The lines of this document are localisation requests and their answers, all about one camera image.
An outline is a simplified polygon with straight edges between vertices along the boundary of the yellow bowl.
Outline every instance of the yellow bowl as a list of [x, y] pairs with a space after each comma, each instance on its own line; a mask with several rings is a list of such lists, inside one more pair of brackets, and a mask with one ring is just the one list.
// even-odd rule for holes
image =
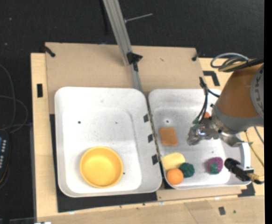
[[116, 185], [122, 178], [123, 164], [120, 156], [108, 147], [88, 149], [80, 161], [84, 180], [96, 188]]

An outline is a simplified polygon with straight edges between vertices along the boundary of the white tray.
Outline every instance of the white tray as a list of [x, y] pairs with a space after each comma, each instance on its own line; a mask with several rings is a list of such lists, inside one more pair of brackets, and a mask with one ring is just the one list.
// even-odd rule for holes
[[[221, 139], [201, 140], [199, 144], [191, 146], [187, 143], [189, 129], [193, 126], [192, 121], [199, 114], [204, 98], [203, 89], [158, 89], [149, 94], [150, 112], [160, 157], [175, 152], [182, 153], [186, 162], [193, 164], [195, 169], [192, 177], [184, 178], [182, 183], [171, 186], [175, 189], [194, 189], [248, 185], [250, 182], [242, 182], [225, 167], [216, 175], [209, 174], [205, 167], [205, 162], [213, 157], [221, 157], [223, 161], [226, 158], [233, 158], [240, 162], [245, 158], [250, 160], [248, 148], [231, 147]], [[210, 105], [215, 104], [216, 100], [216, 97], [209, 94], [207, 111], [210, 114], [212, 113]], [[158, 134], [160, 127], [174, 127], [179, 144], [175, 147], [164, 146]]]
[[[145, 96], [135, 89], [64, 87], [55, 94], [57, 175], [71, 197], [156, 191], [162, 183]], [[112, 187], [87, 184], [79, 170], [83, 153], [95, 146], [116, 151], [123, 176]]]

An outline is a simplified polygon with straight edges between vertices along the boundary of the orange fruit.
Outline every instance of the orange fruit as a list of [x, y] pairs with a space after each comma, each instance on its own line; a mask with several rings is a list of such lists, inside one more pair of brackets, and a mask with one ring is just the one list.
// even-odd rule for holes
[[166, 178], [170, 184], [176, 185], [183, 181], [184, 175], [180, 169], [172, 168], [168, 170], [168, 172], [166, 173]]

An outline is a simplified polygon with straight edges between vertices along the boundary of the black background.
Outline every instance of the black background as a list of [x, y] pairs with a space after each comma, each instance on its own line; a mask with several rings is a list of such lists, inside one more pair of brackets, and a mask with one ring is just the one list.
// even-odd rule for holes
[[[200, 56], [236, 52], [264, 56], [265, 0], [119, 0], [132, 45], [195, 47]], [[32, 122], [30, 53], [45, 42], [106, 42], [99, 0], [0, 0], [0, 63], [9, 71], [17, 99]], [[0, 68], [0, 95], [11, 84]], [[12, 103], [0, 99], [0, 127], [10, 122]], [[17, 106], [16, 123], [24, 118]], [[0, 218], [32, 217], [30, 132], [11, 135], [13, 150], [6, 184], [0, 189]]]

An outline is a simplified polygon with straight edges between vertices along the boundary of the black bracket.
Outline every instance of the black bracket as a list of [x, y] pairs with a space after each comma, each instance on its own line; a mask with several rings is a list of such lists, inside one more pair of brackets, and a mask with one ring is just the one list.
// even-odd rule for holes
[[138, 71], [138, 65], [137, 62], [139, 62], [142, 59], [143, 56], [134, 54], [132, 52], [129, 52], [127, 54], [128, 62], [129, 64], [133, 64], [134, 71]]

